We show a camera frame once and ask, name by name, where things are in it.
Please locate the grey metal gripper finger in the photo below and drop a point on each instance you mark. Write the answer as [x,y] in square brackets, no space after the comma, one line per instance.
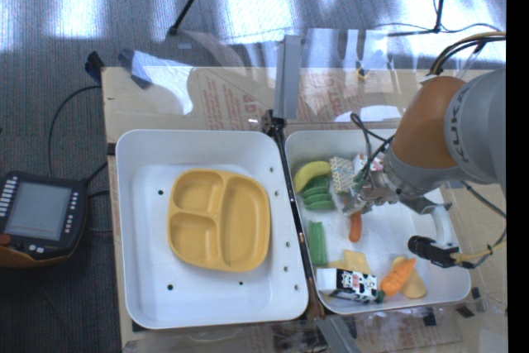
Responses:
[365,207]
[349,206]

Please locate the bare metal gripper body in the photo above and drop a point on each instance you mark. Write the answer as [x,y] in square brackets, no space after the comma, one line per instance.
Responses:
[377,189]

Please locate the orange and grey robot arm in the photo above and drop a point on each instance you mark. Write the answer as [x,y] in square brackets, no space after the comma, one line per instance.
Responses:
[463,124]

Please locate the orange sausage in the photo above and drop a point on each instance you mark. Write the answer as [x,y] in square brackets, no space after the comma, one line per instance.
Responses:
[355,229]

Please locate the small white and red carton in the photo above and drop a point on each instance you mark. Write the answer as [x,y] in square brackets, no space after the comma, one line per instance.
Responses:
[361,162]

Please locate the green sliced cucumber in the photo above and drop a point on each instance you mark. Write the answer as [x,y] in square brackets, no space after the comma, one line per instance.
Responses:
[317,196]

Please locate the white plastic tray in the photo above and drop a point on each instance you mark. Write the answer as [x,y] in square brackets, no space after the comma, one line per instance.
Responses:
[149,219]
[392,231]

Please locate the green bean pod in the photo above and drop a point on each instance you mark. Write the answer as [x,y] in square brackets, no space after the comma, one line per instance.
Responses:
[317,241]

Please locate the yellow cheese slice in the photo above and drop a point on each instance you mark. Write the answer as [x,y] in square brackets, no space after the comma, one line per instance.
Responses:
[357,260]

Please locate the yellow banana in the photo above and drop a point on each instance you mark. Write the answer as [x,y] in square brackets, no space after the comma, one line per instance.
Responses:
[308,173]

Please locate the cow print milk carton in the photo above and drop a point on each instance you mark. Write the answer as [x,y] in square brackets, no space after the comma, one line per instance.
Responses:
[351,283]

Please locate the orange carrot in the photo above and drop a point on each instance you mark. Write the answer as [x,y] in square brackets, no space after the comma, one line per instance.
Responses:
[398,277]

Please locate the yellow flat oval piece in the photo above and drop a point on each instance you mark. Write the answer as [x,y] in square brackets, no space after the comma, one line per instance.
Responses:
[415,287]

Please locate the yellow divided plate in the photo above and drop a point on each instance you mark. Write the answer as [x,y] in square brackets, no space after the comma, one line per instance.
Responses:
[244,219]

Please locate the brown cardboard board red print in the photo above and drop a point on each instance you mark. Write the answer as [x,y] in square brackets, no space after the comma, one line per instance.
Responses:
[165,103]

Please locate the black cylinder on white bracket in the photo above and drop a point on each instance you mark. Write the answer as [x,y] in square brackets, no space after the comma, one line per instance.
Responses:
[430,249]

